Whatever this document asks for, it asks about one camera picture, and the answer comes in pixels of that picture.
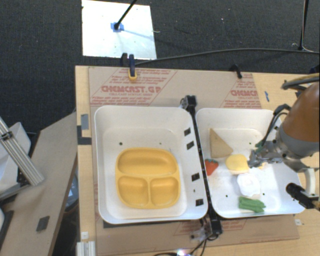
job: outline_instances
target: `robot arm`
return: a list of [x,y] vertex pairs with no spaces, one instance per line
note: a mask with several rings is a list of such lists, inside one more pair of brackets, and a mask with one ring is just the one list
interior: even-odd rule
[[[285,83],[282,88],[287,89],[287,84],[289,83]],[[290,183],[286,191],[305,208],[319,210],[319,197],[315,195],[315,171],[318,168],[310,168],[301,162],[302,158],[319,152],[319,82],[308,88],[300,85],[293,88],[301,91],[298,99],[291,108],[284,104],[276,109],[267,134],[256,145],[257,148],[252,150],[248,165],[259,167],[264,162],[283,162],[295,172],[305,173],[306,189]],[[282,112],[284,109],[289,110],[289,113],[280,127],[274,127],[277,118],[285,114]],[[267,137],[272,129],[276,129],[276,136],[268,141]]]

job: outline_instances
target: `black carpet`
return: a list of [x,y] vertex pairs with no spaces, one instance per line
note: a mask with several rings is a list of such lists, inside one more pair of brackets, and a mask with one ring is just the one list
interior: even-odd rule
[[[130,3],[129,0],[109,1]],[[158,58],[234,48],[296,50],[303,0],[139,0],[150,5]],[[75,66],[118,66],[82,56],[80,0],[0,1],[0,116],[37,132],[75,108]],[[304,46],[319,51],[320,1],[309,3]],[[153,62],[146,68],[308,73],[319,55],[216,53]]]

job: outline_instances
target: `black post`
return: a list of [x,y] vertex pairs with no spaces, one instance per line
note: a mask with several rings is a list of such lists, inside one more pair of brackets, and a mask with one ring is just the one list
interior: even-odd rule
[[305,38],[305,27],[306,27],[306,21],[307,21],[308,5],[309,5],[309,0],[304,0],[302,30],[301,30],[300,45],[298,47],[298,50],[305,49],[303,44],[304,44],[304,38]]
[[126,15],[128,14],[128,12],[130,11],[130,9],[132,8],[132,6],[134,6],[134,4],[136,3],[136,1],[138,0],[133,0],[132,3],[130,4],[130,6],[128,7],[128,9],[126,9],[125,13],[122,15],[122,17],[119,19],[119,21],[114,24],[114,29],[118,30],[120,23],[122,22],[122,20],[126,17]]

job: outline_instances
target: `black fabric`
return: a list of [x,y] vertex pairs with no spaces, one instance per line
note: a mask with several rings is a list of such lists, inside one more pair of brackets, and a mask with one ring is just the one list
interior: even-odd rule
[[[129,0],[109,2],[130,3]],[[231,48],[296,50],[303,0],[139,0],[150,5],[158,58]],[[119,66],[82,56],[80,0],[0,1],[0,116],[37,132],[75,108],[75,66]],[[320,1],[310,1],[304,46],[319,51]],[[155,62],[148,68],[305,74],[318,55],[230,52]]]

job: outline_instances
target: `yellow plate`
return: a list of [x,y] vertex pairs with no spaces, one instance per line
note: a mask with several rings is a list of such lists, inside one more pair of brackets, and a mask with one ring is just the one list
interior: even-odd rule
[[116,159],[115,180],[120,200],[132,208],[167,208],[180,197],[179,166],[164,149],[125,149]]

